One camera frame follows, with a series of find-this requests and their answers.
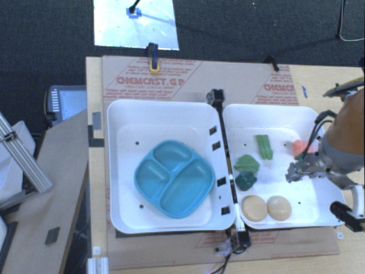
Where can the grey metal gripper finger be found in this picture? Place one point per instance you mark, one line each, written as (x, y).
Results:
(291, 177)
(295, 167)

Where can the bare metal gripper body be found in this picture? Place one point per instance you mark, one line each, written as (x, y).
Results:
(315, 165)

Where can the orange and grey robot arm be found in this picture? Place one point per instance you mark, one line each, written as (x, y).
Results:
(349, 124)

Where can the orange carrot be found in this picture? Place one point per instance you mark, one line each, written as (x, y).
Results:
(299, 147)

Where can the white plastic tray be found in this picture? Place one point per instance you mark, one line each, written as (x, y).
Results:
(128, 118)
(296, 207)

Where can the beige round biscuit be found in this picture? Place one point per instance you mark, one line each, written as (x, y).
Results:
(254, 208)
(279, 208)

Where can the light green pea pod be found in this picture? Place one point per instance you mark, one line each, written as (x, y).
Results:
(264, 147)

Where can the dark green broccoli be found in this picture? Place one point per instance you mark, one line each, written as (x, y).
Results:
(245, 181)

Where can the green leaf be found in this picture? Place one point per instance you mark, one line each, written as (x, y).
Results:
(246, 164)

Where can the thin black and white rod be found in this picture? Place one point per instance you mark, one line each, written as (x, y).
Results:
(226, 150)

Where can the blue divided plate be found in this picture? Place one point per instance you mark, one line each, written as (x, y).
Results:
(174, 178)

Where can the brown cardboard board red print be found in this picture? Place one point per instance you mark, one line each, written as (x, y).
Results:
(176, 81)

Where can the black cylinder on white bracket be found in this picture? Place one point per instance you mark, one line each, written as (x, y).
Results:
(346, 214)

